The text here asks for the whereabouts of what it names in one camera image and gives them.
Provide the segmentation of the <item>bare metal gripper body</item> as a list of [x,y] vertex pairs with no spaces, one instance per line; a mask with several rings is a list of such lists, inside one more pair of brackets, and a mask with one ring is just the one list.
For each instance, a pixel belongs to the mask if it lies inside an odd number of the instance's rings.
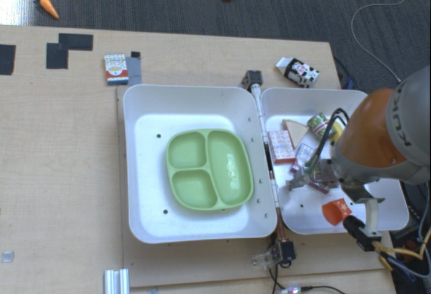
[[330,159],[312,159],[308,161],[308,168],[314,172],[314,181],[309,181],[320,187],[338,187],[339,179],[335,175]]

